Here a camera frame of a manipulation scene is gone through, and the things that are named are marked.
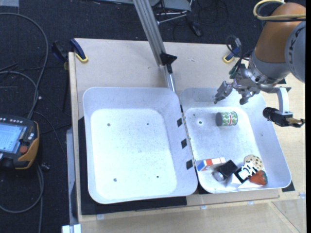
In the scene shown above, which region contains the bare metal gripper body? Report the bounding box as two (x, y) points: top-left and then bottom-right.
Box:
(232, 66), (267, 93)

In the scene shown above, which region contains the green and white can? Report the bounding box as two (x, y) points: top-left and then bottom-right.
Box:
(215, 111), (238, 127)

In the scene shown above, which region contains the white plastic tray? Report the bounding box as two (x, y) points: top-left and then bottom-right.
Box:
(82, 86), (199, 205)
(179, 87), (292, 194)

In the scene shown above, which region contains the beige dotted biscuit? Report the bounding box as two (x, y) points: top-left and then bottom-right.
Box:
(243, 154), (263, 172)

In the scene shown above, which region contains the black can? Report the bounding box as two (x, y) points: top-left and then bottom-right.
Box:
(212, 159), (239, 182)

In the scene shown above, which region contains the white red and blue carton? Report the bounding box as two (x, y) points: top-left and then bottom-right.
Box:
(195, 157), (227, 172)

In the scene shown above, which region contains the white and black carton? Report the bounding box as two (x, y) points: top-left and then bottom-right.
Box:
(227, 161), (259, 189)

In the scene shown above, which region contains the red strawberry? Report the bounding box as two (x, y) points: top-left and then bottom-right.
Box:
(249, 170), (268, 186)

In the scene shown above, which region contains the pale wood board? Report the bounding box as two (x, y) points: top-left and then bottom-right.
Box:
(72, 37), (280, 222)

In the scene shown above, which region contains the black cylinder on white bracket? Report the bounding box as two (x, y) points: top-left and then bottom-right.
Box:
(262, 86), (294, 128)

